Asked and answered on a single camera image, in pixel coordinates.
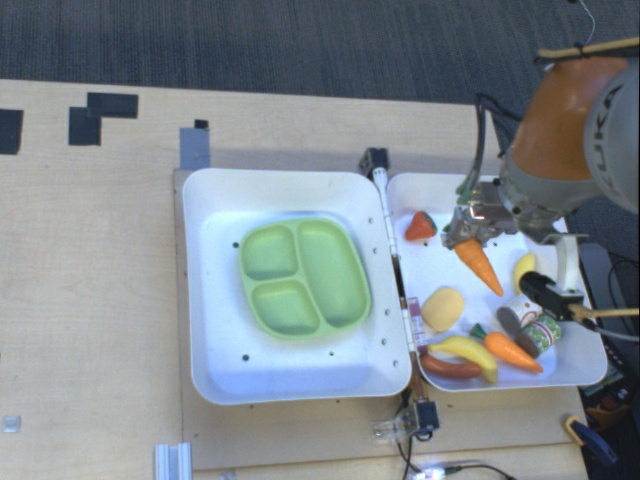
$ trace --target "banana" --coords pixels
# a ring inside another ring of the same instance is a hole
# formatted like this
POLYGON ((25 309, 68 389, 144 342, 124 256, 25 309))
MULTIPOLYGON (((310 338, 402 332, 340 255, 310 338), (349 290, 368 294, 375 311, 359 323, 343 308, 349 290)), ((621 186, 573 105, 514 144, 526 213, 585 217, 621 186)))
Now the banana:
POLYGON ((449 352, 476 363, 482 368, 482 376, 495 384, 498 380, 498 364, 493 356, 478 342, 466 336, 449 336, 440 343, 431 343, 429 352, 449 352))

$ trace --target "sausage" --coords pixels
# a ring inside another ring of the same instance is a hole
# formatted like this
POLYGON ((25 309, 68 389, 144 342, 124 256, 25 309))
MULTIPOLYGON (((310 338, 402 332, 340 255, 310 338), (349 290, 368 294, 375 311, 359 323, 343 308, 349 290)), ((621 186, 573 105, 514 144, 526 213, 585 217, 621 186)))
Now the sausage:
POLYGON ((428 353, 420 356, 420 365, 429 373, 450 379, 473 379, 482 373, 476 363, 448 363, 428 353))

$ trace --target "wooden table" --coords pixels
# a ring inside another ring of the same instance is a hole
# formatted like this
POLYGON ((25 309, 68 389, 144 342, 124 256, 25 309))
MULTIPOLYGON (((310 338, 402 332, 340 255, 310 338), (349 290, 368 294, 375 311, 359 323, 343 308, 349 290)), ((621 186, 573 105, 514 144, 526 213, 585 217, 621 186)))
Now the wooden table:
MULTIPOLYGON (((181 127, 207 120, 212 165, 232 168, 355 171, 367 147, 386 147, 390 174, 464 173, 475 148, 474 111, 460 105, 0 81, 0 109, 24 111, 19 154, 0 155, 0 417, 22 419, 18 433, 0 433, 7 480, 152 478, 156 444, 193 439, 185 422, 197 411, 181 383, 172 180, 181 127), (69 107, 87 106, 88 92, 136 94, 138 116, 103 118, 100 147, 70 146, 69 107)), ((415 462, 480 460, 519 480, 586 478, 561 428, 569 414, 583 418, 575 388, 430 394, 442 428, 416 447, 415 462)), ((261 407, 257 435, 269 435, 271 418, 274 438, 218 434, 235 454, 195 478, 231 468, 241 480, 399 478, 395 449, 367 441, 372 406, 330 402, 340 409, 326 418, 328 402, 309 406, 319 423, 315 449, 302 439, 299 453, 279 450, 284 427, 273 416, 292 414, 286 428, 304 427, 309 402, 261 407), (332 417, 340 432, 360 437, 339 453, 317 445, 330 442, 332 417)), ((209 416, 226 417, 215 411, 209 416)), ((215 434, 220 419, 212 418, 215 434)), ((196 469, 206 462, 194 448, 196 469)))

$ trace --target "yellow potato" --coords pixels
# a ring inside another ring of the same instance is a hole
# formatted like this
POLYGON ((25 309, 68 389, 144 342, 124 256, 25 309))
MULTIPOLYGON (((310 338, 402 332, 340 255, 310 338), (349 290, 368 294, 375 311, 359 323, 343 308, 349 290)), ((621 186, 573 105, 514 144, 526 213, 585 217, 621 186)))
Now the yellow potato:
POLYGON ((531 272, 536 269, 536 256, 532 252, 528 252, 522 258, 520 258, 513 267, 513 285, 516 289, 516 293, 522 293, 520 290, 520 278, 527 272, 531 272))
POLYGON ((444 332, 458 321, 463 308, 464 299, 460 292, 453 288, 440 288, 422 305, 422 319, 437 332, 444 332))

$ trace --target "green plate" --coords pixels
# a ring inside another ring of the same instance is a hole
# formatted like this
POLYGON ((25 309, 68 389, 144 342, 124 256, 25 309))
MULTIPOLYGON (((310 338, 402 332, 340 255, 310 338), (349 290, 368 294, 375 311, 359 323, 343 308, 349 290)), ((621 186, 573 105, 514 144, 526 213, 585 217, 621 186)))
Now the green plate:
POLYGON ((240 272, 253 314, 281 338, 326 336, 353 327, 371 293, 347 232, 322 218, 293 219, 247 233, 240 272))

